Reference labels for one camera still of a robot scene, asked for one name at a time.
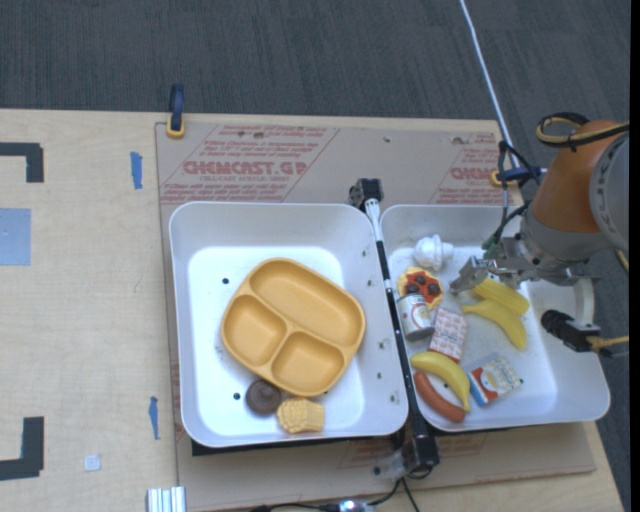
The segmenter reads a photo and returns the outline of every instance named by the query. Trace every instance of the dark floor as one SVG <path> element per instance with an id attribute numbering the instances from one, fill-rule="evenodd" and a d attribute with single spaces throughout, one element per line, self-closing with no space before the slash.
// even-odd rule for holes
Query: dark floor
<path id="1" fill-rule="evenodd" d="M 0 1 L 0 108 L 165 111 L 182 82 L 189 112 L 496 119 L 544 167 L 541 117 L 629 119 L 630 48 L 631 0 Z M 589 266 L 602 335 L 628 334 L 628 274 Z M 629 358 L 603 366 L 630 511 Z"/>

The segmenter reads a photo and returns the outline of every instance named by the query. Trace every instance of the wooden table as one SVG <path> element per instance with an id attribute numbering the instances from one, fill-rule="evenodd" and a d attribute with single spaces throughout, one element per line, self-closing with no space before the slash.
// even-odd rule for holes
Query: wooden table
<path id="1" fill-rule="evenodd" d="M 0 461 L 21 456 L 23 418 L 44 417 L 45 424 L 44 470 L 37 478 L 0 481 L 2 510 L 144 510 L 147 489 L 177 484 L 173 436 L 154 439 L 148 413 L 150 397 L 157 397 L 159 432 L 173 431 L 155 172 L 154 125 L 164 121 L 164 113 L 0 110 L 0 142 L 39 143 L 45 172 L 43 183 L 27 183 L 23 157 L 0 157 L 0 208 L 31 212 L 30 264 L 0 265 Z M 417 130 L 488 123 L 312 122 Z M 132 184 L 131 152 L 142 156 L 142 189 Z M 597 428 L 591 422 L 584 428 L 594 472 L 429 489 L 414 497 L 423 510 L 620 511 Z M 85 470 L 92 454 L 100 455 L 99 471 Z M 379 510 L 409 507 L 399 492 Z"/>

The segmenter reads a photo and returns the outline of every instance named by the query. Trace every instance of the banana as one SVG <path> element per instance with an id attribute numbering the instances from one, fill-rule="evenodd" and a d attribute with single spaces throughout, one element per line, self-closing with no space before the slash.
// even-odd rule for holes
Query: banana
<path id="1" fill-rule="evenodd" d="M 491 299 L 507 306 L 517 315 L 524 315 L 529 309 L 529 301 L 510 286 L 487 277 L 472 290 L 483 299 Z"/>
<path id="2" fill-rule="evenodd" d="M 433 373 L 440 377 L 460 399 L 462 408 L 467 412 L 471 410 L 471 405 L 469 404 L 469 392 L 471 389 L 469 377 L 453 359 L 439 352 L 427 350 L 413 355 L 410 363 L 411 366 L 418 370 Z"/>
<path id="3" fill-rule="evenodd" d="M 527 333 L 518 315 L 501 303 L 491 299 L 484 299 L 475 304 L 461 306 L 463 313 L 473 313 L 498 324 L 511 343 L 519 350 L 527 346 Z"/>

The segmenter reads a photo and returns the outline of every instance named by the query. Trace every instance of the pizza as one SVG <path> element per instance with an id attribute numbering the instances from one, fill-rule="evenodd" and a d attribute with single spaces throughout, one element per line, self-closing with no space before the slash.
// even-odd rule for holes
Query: pizza
<path id="1" fill-rule="evenodd" d="M 409 267 L 405 270 L 396 281 L 396 286 L 400 297 L 410 293 L 421 293 L 429 310 L 438 307 L 444 296 L 440 280 L 420 267 Z"/>

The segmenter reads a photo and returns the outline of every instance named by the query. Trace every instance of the can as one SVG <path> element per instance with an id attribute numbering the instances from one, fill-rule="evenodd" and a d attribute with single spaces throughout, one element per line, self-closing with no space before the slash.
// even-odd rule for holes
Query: can
<path id="1" fill-rule="evenodd" d="M 435 330 L 427 308 L 427 301 L 421 293 L 410 293 L 400 297 L 396 304 L 404 337 L 408 341 L 428 338 Z"/>

